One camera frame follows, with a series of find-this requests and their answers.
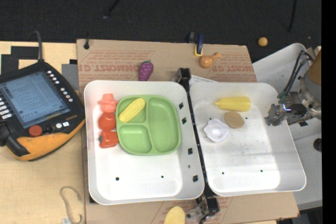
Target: black floor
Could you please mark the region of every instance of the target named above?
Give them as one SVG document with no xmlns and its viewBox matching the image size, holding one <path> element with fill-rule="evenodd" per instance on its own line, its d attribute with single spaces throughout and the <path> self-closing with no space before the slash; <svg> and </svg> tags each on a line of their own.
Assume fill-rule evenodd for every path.
<svg viewBox="0 0 336 224">
<path fill-rule="evenodd" d="M 185 42 L 194 31 L 204 43 L 247 45 L 252 62 L 296 42 L 321 46 L 321 0 L 120 0 L 108 13 L 116 1 L 0 0 L 0 40 L 24 41 L 38 30 L 45 42 L 76 42 L 87 32 L 94 39 Z M 261 36 L 266 47 L 257 44 Z"/>
</svg>

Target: yellow bottle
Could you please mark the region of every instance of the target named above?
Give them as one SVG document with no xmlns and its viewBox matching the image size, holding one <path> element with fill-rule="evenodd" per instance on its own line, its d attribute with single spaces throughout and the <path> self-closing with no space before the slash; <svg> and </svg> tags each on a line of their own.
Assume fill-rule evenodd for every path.
<svg viewBox="0 0 336 224">
<path fill-rule="evenodd" d="M 215 105 L 225 110 L 248 111 L 251 108 L 251 101 L 249 97 L 227 97 L 220 98 Z"/>
</svg>

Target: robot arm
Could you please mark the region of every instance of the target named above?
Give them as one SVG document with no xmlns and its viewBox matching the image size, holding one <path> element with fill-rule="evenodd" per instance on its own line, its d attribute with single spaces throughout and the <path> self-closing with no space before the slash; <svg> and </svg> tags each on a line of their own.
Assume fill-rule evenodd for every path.
<svg viewBox="0 0 336 224">
<path fill-rule="evenodd" d="M 305 58 L 297 67 L 302 55 L 306 55 L 308 58 Z M 268 116 L 265 117 L 267 125 L 272 124 L 276 126 L 283 120 L 287 120 L 290 125 L 305 122 L 311 118 L 321 119 L 321 50 L 303 78 L 299 78 L 299 89 L 297 91 L 290 91 L 298 71 L 308 60 L 311 60 L 311 57 L 302 51 L 297 58 L 287 86 L 278 95 L 279 103 L 277 105 L 272 104 L 268 111 Z"/>
</svg>

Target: display screen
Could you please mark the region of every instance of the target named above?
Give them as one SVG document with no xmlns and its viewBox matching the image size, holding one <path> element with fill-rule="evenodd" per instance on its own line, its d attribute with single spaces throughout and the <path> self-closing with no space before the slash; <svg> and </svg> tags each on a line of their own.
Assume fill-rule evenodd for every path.
<svg viewBox="0 0 336 224">
<path fill-rule="evenodd" d="M 24 128 L 70 111 L 42 71 L 0 83 L 0 91 Z"/>
</svg>

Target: cardboard box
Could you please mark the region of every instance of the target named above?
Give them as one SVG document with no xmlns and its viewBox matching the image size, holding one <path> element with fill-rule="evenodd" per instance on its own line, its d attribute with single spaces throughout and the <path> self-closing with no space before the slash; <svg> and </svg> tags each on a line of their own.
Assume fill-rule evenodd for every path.
<svg viewBox="0 0 336 224">
<path fill-rule="evenodd" d="M 246 46 L 204 44 L 203 54 L 212 56 L 220 52 L 210 68 L 202 68 L 194 56 L 195 44 L 163 42 L 77 40 L 79 94 L 93 80 L 137 80 L 138 66 L 145 60 L 154 64 L 150 81 L 171 81 L 178 68 L 190 68 L 192 75 L 223 82 L 256 82 Z M 197 205 L 195 200 L 159 201 L 103 206 L 90 202 L 88 190 L 86 138 L 83 136 L 83 171 L 87 223 L 164 223 L 173 206 L 189 211 Z M 220 212 L 206 221 L 210 224 L 243 223 L 294 218 L 299 211 L 292 192 L 218 197 Z"/>
</svg>

